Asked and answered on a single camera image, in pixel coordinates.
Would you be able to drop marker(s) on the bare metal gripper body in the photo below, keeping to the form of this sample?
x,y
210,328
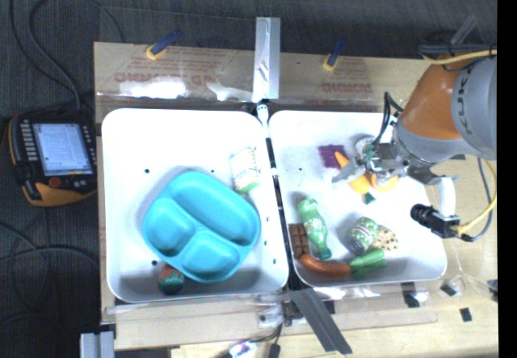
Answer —
x,y
385,160

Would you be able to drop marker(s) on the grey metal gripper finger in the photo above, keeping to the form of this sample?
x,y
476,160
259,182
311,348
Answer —
x,y
347,172

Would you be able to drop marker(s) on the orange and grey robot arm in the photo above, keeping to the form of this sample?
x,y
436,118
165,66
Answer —
x,y
440,106

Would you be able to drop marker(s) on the orange carrot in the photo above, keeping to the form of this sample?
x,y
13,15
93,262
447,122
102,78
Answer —
x,y
359,184

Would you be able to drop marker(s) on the purple grapes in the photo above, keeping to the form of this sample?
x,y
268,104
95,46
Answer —
x,y
327,156

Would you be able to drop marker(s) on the white plastic tray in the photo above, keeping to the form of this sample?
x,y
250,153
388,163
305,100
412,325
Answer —
x,y
404,219
182,138

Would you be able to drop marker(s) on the green plastic bottle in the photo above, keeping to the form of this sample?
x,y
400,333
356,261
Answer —
x,y
315,227

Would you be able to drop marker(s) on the green and white can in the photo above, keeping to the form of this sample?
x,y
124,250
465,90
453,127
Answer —
x,y
361,235

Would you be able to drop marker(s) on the chocolate chip biscuit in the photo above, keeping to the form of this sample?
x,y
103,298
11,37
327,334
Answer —
x,y
387,239

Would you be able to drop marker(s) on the brown chocolate bar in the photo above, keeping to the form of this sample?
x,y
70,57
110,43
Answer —
x,y
299,239

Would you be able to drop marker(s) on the green vegetable toy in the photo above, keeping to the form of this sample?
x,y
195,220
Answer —
x,y
368,261

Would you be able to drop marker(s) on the brown sausage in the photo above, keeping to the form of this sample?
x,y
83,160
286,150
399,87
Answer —
x,y
323,266

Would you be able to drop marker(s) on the brown cardboard board, red print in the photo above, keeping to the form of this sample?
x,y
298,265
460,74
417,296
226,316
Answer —
x,y
307,77

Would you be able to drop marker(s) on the white and yellow carton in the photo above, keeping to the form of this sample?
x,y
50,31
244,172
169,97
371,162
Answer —
x,y
244,170

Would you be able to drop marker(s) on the blue divided plate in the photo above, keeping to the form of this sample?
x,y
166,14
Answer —
x,y
210,219

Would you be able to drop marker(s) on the green and orange round toy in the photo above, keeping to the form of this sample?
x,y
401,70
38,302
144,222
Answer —
x,y
170,279

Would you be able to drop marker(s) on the black cylinder on white bracket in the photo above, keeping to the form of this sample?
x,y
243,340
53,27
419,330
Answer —
x,y
434,219

